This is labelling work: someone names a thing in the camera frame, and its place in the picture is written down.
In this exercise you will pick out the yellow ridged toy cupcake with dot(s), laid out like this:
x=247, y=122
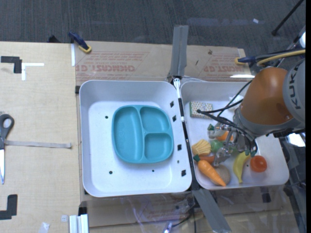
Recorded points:
x=201, y=147

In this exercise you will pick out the orange toy tomato half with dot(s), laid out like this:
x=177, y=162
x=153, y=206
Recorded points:
x=258, y=164

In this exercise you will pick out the blue divided plate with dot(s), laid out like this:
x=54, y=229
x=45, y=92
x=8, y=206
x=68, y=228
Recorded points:
x=130, y=132

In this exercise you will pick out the beige round toy bread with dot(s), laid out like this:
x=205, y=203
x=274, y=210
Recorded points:
x=224, y=175

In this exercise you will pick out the green round toy fruit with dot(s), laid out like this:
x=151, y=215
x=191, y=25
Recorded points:
x=216, y=145

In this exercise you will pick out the orange toy carrot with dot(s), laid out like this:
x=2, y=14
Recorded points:
x=206, y=158
x=210, y=171

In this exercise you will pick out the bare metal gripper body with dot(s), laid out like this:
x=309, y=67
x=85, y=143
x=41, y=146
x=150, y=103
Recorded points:
x=239, y=139

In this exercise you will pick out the white crumpled packet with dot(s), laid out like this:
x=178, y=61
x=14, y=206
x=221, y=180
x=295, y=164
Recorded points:
x=236, y=98

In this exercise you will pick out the yellow banana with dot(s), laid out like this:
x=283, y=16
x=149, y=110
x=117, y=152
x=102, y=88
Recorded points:
x=239, y=165

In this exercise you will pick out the orange round toy fruit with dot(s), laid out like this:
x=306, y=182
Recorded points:
x=222, y=136

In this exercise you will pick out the brown cardboard board red print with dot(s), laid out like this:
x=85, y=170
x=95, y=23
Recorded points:
x=126, y=64

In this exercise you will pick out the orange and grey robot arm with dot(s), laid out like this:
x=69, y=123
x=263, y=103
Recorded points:
x=264, y=98

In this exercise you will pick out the white plastic tray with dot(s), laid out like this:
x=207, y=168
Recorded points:
x=272, y=176
x=99, y=139

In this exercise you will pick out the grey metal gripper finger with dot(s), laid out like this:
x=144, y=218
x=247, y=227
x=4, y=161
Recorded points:
x=219, y=157
x=214, y=133

